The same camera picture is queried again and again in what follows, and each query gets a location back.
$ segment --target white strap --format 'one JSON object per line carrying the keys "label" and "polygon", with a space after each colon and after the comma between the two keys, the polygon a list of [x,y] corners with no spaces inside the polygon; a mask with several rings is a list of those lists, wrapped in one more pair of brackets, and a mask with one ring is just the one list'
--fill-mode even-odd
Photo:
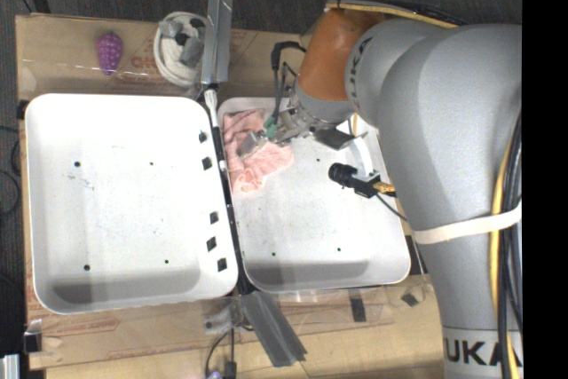
{"label": "white strap", "polygon": [[490,233],[506,229],[518,223],[522,216],[521,201],[509,212],[490,215],[451,223],[450,225],[435,227],[425,231],[412,231],[414,241],[422,245],[431,245],[441,241],[450,241],[459,237],[476,235],[479,233]]}

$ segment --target purple object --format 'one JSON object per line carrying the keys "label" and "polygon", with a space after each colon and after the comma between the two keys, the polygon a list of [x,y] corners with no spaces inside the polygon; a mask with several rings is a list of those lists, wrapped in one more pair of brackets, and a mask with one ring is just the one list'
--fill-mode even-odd
{"label": "purple object", "polygon": [[122,57],[121,37],[113,33],[104,34],[97,40],[97,52],[99,54],[99,68],[109,76],[118,68],[118,62]]}

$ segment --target white tray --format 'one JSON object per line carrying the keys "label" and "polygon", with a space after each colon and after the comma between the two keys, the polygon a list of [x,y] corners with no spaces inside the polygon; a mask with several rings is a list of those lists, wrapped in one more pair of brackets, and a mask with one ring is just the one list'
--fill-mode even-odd
{"label": "white tray", "polygon": [[[224,114],[253,108],[268,115],[274,99],[228,99],[219,108],[219,121]],[[334,162],[361,168],[370,159],[389,181],[376,130],[359,118],[357,133],[364,131],[363,147],[340,152],[312,138],[294,139],[295,164],[269,176],[263,188],[233,195],[243,262],[255,286],[267,292],[355,288],[408,275],[400,219],[376,198],[342,189],[327,176]],[[394,200],[386,200],[396,209]]]}
{"label": "white tray", "polygon": [[26,130],[34,285],[46,308],[98,311],[232,291],[233,240],[198,103],[48,94],[30,102]]}

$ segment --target pink towel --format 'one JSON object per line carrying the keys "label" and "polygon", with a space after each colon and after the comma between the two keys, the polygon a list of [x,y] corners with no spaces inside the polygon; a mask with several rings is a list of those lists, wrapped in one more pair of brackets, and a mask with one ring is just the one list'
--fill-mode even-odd
{"label": "pink towel", "polygon": [[250,192],[264,186],[266,176],[294,162],[290,146],[276,146],[267,142],[246,160],[237,155],[237,149],[251,131],[263,128],[264,110],[251,109],[223,117],[223,141],[234,193]]}

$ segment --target white cable roll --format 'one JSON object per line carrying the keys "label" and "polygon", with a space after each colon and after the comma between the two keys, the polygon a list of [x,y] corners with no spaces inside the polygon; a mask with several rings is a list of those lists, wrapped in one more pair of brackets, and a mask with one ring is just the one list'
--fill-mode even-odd
{"label": "white cable roll", "polygon": [[174,36],[164,35],[162,24],[169,23],[176,26],[175,28],[179,33],[186,34],[189,37],[188,40],[202,41],[202,34],[200,34],[198,28],[191,24],[192,20],[199,20],[203,26],[206,24],[206,19],[197,14],[189,12],[170,13],[163,19],[154,37],[154,57],[160,74],[167,81],[184,89],[190,89],[200,82],[201,56],[195,66],[187,66],[187,64],[182,63],[180,58],[184,46],[178,44]]}

